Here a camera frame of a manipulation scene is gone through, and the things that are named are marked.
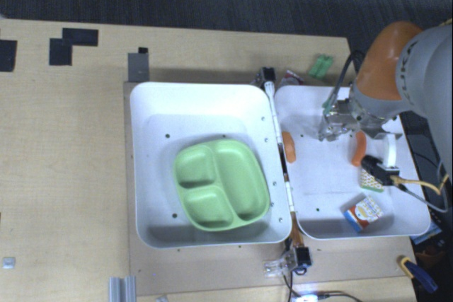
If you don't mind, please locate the green plastic block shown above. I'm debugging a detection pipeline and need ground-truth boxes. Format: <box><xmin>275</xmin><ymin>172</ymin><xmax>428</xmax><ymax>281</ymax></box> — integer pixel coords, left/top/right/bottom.
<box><xmin>308</xmin><ymin>54</ymin><xmax>335</xmax><ymax>80</ymax></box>

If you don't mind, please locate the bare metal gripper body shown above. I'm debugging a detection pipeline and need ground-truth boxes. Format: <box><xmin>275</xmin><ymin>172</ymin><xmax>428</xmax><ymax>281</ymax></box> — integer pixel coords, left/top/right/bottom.
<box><xmin>322</xmin><ymin>99</ymin><xmax>404</xmax><ymax>139</ymax></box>

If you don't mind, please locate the black block with thin wires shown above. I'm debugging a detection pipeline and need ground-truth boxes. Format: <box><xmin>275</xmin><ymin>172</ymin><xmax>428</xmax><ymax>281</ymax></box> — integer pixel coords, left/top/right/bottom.
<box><xmin>294</xmin><ymin>245</ymin><xmax>314</xmax><ymax>269</ymax></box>
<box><xmin>260</xmin><ymin>66</ymin><xmax>277</xmax><ymax>83</ymax></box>

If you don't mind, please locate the red and white packet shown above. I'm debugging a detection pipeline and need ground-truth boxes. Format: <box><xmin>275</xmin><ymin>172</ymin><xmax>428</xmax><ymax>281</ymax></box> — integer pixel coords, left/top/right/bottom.
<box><xmin>279</xmin><ymin>69</ymin><xmax>305</xmax><ymax>88</ymax></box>

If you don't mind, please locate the orange carrot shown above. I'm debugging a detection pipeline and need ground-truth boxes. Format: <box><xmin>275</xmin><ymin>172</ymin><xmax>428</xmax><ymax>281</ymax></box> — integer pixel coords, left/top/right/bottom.
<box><xmin>281</xmin><ymin>130</ymin><xmax>297</xmax><ymax>164</ymax></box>

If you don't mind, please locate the white orange and blue carton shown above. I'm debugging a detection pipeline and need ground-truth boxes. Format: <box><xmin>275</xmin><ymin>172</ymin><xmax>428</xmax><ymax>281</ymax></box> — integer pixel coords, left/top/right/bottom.
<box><xmin>342</xmin><ymin>194</ymin><xmax>384</xmax><ymax>233</ymax></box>

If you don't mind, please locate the green divided plate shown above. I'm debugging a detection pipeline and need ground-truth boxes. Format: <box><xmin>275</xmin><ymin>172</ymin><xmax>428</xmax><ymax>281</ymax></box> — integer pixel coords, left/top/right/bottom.
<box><xmin>172</xmin><ymin>139</ymin><xmax>272</xmax><ymax>233</ymax></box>

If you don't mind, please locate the orange sausage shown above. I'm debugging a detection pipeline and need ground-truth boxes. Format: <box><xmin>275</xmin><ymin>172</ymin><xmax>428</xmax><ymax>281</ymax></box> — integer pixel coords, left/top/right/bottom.
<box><xmin>351</xmin><ymin>130</ymin><xmax>368</xmax><ymax>168</ymax></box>

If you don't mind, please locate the white plastic tray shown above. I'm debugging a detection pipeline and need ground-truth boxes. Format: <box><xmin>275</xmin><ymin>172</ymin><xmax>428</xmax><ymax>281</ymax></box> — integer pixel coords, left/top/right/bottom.
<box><xmin>273</xmin><ymin>85</ymin><xmax>433</xmax><ymax>241</ymax></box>
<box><xmin>129</xmin><ymin>81</ymin><xmax>294</xmax><ymax>250</ymax></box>

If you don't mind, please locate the black cylinder on white bracket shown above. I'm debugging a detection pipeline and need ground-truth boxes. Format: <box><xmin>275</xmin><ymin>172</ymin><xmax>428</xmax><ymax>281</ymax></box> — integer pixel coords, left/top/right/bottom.
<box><xmin>360</xmin><ymin>133</ymin><xmax>401</xmax><ymax>187</ymax></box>

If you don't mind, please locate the thin black and white rod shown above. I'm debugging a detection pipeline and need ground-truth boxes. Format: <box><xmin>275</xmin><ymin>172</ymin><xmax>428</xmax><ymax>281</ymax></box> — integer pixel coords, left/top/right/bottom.
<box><xmin>264</xmin><ymin>80</ymin><xmax>297</xmax><ymax>223</ymax></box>

